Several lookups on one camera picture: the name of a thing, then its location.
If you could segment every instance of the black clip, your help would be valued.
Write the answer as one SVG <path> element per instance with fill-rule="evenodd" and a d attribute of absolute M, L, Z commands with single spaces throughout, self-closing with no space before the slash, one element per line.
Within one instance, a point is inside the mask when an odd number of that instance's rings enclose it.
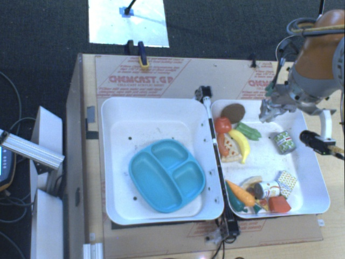
<path fill-rule="evenodd" d="M 3 142 L 7 139 L 7 137 L 10 135 L 9 132 L 3 131 L 2 134 L 0 135 L 0 145 L 2 145 Z"/>
<path fill-rule="evenodd" d="M 203 102 L 204 97 L 212 98 L 211 86 L 200 86 L 194 93 L 195 99 L 199 102 Z"/>
<path fill-rule="evenodd" d="M 250 66 L 250 68 L 256 68 L 257 67 L 257 62 L 256 62 L 256 55 L 255 55 L 255 53 L 251 53 L 249 55 L 248 59 L 252 61 L 252 65 Z"/>
<path fill-rule="evenodd" d="M 134 55 L 134 42 L 133 40 L 129 40 L 127 44 L 125 45 L 125 54 L 132 56 Z"/>

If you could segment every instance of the blue divided plate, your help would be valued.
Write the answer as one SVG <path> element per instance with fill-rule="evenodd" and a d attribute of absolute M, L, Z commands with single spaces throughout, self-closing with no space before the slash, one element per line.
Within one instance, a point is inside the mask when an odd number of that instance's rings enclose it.
<path fill-rule="evenodd" d="M 205 187 L 199 163 L 180 142 L 171 139 L 138 152 L 129 163 L 129 175 L 145 200 L 163 213 L 182 208 Z"/>

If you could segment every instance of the toy carrot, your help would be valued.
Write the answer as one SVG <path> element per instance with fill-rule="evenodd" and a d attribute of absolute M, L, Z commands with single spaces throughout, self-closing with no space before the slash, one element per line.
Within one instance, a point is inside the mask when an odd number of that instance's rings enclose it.
<path fill-rule="evenodd" d="M 232 192 L 228 183 L 226 184 L 226 192 L 227 192 L 227 196 L 229 198 L 230 204 L 236 212 L 240 212 L 240 211 L 248 212 L 248 210 L 244 208 L 245 204 L 241 202 L 238 198 L 236 198 L 236 196 Z"/>
<path fill-rule="evenodd" d="M 230 186 L 234 195 L 246 206 L 253 207 L 255 205 L 255 197 L 253 197 L 249 192 L 229 180 L 226 180 L 226 183 Z"/>

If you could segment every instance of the toy banana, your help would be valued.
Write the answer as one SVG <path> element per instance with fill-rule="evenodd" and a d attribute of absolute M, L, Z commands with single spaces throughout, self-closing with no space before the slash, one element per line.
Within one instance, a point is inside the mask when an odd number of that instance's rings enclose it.
<path fill-rule="evenodd" d="M 244 164 L 250 152 L 250 146 L 249 146 L 246 136 L 244 136 L 242 132 L 234 128 L 231 131 L 229 131 L 228 134 L 238 143 L 239 149 L 241 150 L 241 154 L 242 154 L 241 163 Z"/>

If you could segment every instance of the table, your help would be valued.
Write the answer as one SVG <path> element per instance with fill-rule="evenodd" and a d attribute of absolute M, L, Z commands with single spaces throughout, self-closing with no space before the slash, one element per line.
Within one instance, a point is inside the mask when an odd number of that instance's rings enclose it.
<path fill-rule="evenodd" d="M 96 65 L 95 60 L 97 55 L 94 54 L 81 54 L 79 56 L 78 62 L 81 63 L 82 69 L 78 72 L 82 73 L 82 81 L 80 82 L 83 87 L 84 101 L 82 102 L 82 113 L 86 113 L 88 108 L 95 106 L 96 103 Z M 213 65 L 214 68 L 222 68 L 222 64 L 226 65 L 227 70 L 232 64 L 235 66 L 239 64 L 238 61 L 231 60 L 208 60 L 208 63 Z M 272 70 L 275 70 L 275 63 L 271 64 Z M 250 69 L 250 62 L 242 61 L 241 70 Z M 200 82 L 203 81 L 204 74 L 202 73 L 202 68 L 196 70 L 198 72 L 198 78 Z M 281 74 L 279 81 L 284 81 L 285 74 Z M 164 95 L 172 95 L 172 89 L 164 90 Z M 190 90 L 184 90 L 188 95 L 192 93 Z M 338 125 L 338 120 L 340 120 L 339 114 L 339 103 L 340 103 L 340 92 L 334 93 L 328 101 L 323 101 L 320 103 L 319 107 L 323 108 L 336 108 L 337 112 L 333 115 L 333 138 L 337 140 L 337 144 L 343 147 L 344 137 L 342 133 L 341 126 Z M 305 115 L 306 123 L 311 131 L 320 131 L 320 121 L 318 117 L 310 117 Z M 98 117 L 95 115 L 95 121 L 89 122 L 87 126 L 89 132 L 98 131 Z M 84 208 L 84 218 L 87 227 L 85 227 L 83 233 L 85 239 L 88 239 L 89 233 L 92 233 L 91 242 L 103 242 L 104 241 L 104 227 L 102 223 L 103 212 L 102 208 L 102 196 L 101 190 L 104 185 L 100 183 L 100 154 L 99 154 L 99 142 L 98 139 L 82 139 L 83 145 L 85 145 L 85 158 L 84 158 L 84 169 L 85 175 L 83 176 L 84 184 L 84 199 L 87 200 L 87 206 Z M 229 249 L 230 246 L 226 246 L 225 258 L 236 258 L 242 257 L 244 259 L 248 258 L 340 258 L 341 254 L 345 253 L 345 247 L 343 245 L 343 240 L 345 239 L 345 206 L 344 206 L 344 163 L 343 161 L 336 159 L 333 156 L 320 156 L 317 155 L 322 174 L 324 176 L 327 189 L 329 192 L 331 204 L 327 212 L 322 215 L 317 216 L 319 219 L 319 224 L 321 227 L 321 232 L 323 236 L 323 241 L 316 240 L 315 242 L 303 242 L 303 239 L 295 239 L 296 243 L 290 241 L 289 244 L 281 244 L 283 242 L 277 242 L 276 245 L 260 246 L 255 248 L 236 248 Z M 176 255 L 150 255 L 149 257 L 143 257 L 144 254 L 138 254 L 141 258 L 176 258 L 176 259 L 192 259 L 192 258 L 211 258 L 214 251 L 202 251 L 193 253 L 184 253 Z"/>

